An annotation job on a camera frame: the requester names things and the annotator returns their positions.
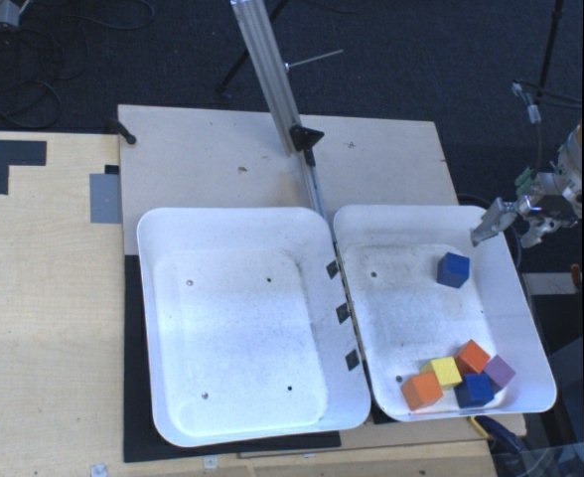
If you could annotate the pale wood board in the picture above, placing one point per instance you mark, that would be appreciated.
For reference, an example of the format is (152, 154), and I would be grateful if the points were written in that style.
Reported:
(212, 167)

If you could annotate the white plastic tray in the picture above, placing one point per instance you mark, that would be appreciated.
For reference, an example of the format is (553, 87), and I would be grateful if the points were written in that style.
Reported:
(237, 336)
(406, 311)

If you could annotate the yellow cube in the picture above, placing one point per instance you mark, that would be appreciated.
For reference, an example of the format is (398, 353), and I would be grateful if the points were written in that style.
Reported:
(446, 371)

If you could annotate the purple cube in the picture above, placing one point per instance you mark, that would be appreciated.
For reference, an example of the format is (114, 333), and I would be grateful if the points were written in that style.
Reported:
(500, 371)

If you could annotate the orange cube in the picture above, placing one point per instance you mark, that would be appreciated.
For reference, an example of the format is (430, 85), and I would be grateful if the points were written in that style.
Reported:
(472, 357)
(421, 391)

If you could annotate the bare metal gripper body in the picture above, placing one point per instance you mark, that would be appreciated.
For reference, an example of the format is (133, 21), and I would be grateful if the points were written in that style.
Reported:
(555, 206)

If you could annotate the blue cube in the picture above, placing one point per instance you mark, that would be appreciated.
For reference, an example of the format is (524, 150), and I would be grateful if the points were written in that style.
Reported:
(474, 391)
(453, 270)

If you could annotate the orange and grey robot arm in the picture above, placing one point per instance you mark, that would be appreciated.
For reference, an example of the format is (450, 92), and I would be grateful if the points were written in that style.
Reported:
(574, 159)

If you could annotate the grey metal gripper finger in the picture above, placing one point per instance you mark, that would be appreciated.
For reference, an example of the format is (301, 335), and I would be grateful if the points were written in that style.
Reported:
(493, 219)
(536, 234)

